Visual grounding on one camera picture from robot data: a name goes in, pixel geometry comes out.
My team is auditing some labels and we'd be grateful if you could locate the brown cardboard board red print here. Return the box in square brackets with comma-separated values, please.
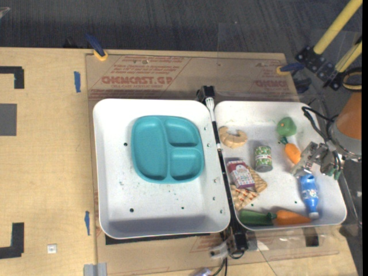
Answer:
[85, 49, 357, 276]

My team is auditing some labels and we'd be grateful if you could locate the small orange toy carrot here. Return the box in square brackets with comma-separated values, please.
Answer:
[279, 136, 302, 165]

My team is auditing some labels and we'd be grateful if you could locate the green toy pepper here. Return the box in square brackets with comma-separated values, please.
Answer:
[276, 116, 298, 138]

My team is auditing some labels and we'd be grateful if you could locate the long orange toy carrot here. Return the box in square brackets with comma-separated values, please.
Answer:
[271, 209, 312, 227]

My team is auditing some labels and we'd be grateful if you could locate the tan toy croissant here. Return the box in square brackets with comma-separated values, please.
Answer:
[217, 126, 248, 150]

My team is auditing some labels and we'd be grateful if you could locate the tan braided toy bread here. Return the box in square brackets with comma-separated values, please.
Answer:
[246, 165, 269, 194]

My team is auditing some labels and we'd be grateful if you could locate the blue plastic bottle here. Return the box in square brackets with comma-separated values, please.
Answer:
[298, 173, 321, 220]

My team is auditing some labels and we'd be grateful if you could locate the thin black and white rod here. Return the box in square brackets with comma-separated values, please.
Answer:
[205, 96, 240, 236]

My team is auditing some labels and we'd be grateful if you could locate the teal divided plate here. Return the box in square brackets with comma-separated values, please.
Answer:
[131, 115, 205, 185]

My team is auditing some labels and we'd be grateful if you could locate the black block with thin wires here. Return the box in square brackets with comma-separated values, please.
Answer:
[196, 85, 216, 103]
[229, 231, 250, 254]

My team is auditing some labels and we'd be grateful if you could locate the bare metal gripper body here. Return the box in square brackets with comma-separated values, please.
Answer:
[317, 142, 362, 175]

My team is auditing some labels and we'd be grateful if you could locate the green pea can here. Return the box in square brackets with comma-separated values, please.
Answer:
[254, 145, 274, 173]

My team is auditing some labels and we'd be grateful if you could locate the green toy cucumber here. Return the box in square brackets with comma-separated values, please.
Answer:
[239, 209, 278, 227]

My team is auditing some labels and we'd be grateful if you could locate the pink and white carton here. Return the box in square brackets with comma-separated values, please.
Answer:
[226, 159, 256, 190]

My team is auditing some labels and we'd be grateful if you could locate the tan red checked toy waffle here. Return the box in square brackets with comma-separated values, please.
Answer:
[229, 183, 260, 211]

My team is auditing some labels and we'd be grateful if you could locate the white plastic tray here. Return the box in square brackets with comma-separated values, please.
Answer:
[214, 101, 348, 232]
[92, 98, 232, 240]

